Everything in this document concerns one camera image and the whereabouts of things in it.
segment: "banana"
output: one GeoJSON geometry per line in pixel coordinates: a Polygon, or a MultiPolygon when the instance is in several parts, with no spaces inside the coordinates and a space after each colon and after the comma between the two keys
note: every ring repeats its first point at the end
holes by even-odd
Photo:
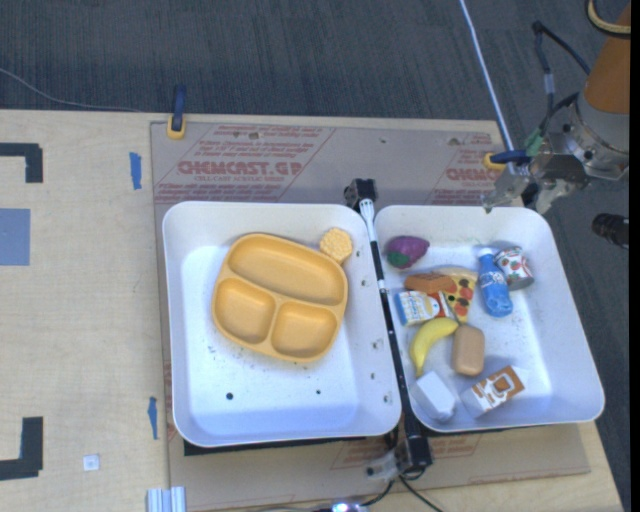
{"type": "Polygon", "coordinates": [[[416,377],[422,375],[424,361],[434,343],[453,334],[458,326],[458,322],[447,317],[433,318],[420,326],[409,346],[409,356],[415,366],[416,377]]]}

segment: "black fabric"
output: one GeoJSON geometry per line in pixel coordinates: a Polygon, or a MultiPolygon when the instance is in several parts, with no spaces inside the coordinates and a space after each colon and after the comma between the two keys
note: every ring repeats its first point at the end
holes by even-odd
{"type": "MultiPolygon", "coordinates": [[[[615,21],[625,0],[600,2],[615,21]]],[[[515,147],[546,110],[532,24],[593,64],[605,37],[583,0],[467,0],[515,147]]],[[[543,48],[557,98],[583,70],[543,48]]],[[[0,68],[67,102],[169,112],[496,119],[461,3],[439,0],[21,0],[0,3],[0,68]]],[[[81,110],[0,72],[0,107],[81,110]]],[[[563,122],[559,112],[551,129],[563,122]]],[[[597,182],[545,214],[606,393],[597,425],[627,510],[630,490],[629,254],[595,236],[600,213],[629,215],[628,183],[597,182]]]]}

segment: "black tape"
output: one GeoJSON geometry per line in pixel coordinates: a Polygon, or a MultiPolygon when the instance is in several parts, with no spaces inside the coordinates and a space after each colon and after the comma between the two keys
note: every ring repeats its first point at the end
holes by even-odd
{"type": "Polygon", "coordinates": [[[42,148],[37,144],[0,142],[0,156],[23,156],[26,183],[42,183],[42,148]]]}
{"type": "Polygon", "coordinates": [[[37,477],[42,469],[43,419],[22,418],[20,455],[17,459],[0,461],[0,480],[37,477]]]}

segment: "wooden tabletop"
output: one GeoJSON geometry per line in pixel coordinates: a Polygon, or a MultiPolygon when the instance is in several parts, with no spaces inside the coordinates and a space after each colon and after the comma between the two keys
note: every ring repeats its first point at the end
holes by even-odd
{"type": "MultiPolygon", "coordinates": [[[[0,112],[0,143],[38,144],[44,169],[42,183],[27,183],[23,157],[0,157],[0,208],[30,210],[28,265],[0,266],[0,461],[25,455],[23,418],[43,418],[43,467],[37,477],[0,480],[0,510],[145,510],[147,489],[171,485],[165,432],[159,427],[154,439],[148,415],[153,398],[157,424],[165,425],[149,127],[166,119],[0,112]],[[132,186],[130,153],[141,157],[140,188],[132,186]],[[99,470],[85,459],[92,455],[99,470]]],[[[485,121],[190,119],[483,130],[499,138],[485,121]]],[[[445,511],[621,510],[595,424],[581,424],[580,435],[587,474],[427,494],[445,511]]],[[[421,507],[395,493],[373,510],[421,507]]]]}

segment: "yellow plate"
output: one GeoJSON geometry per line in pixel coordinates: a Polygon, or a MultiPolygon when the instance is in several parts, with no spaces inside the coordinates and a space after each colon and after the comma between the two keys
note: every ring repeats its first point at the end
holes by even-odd
{"type": "Polygon", "coordinates": [[[211,302],[229,339],[257,352],[307,362],[335,341],[347,304],[342,267],[319,251],[262,233],[229,249],[211,302]]]}

